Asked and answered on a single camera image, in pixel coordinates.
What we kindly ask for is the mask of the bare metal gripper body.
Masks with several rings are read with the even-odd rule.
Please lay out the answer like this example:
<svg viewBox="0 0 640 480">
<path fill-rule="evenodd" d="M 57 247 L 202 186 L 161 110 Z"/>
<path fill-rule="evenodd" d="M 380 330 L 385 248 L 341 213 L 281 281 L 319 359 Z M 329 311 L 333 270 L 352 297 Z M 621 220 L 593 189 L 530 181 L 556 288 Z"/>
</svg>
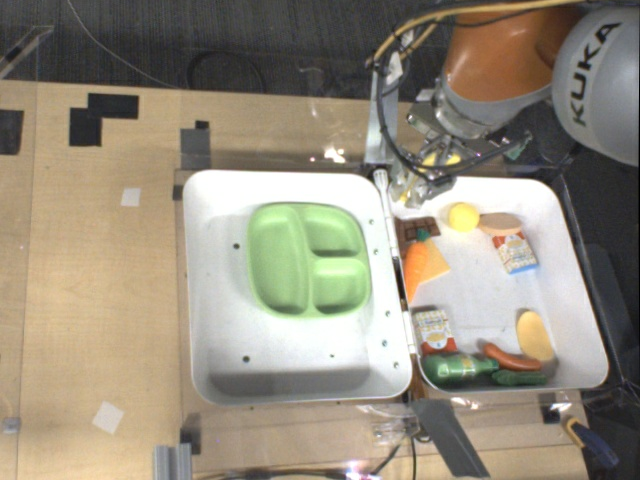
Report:
<svg viewBox="0 0 640 480">
<path fill-rule="evenodd" d="M 490 141 L 491 129 L 460 114 L 441 88 L 423 89 L 410 106 L 406 122 L 424 138 L 423 159 L 429 179 L 460 176 L 501 156 L 501 147 Z"/>
</svg>

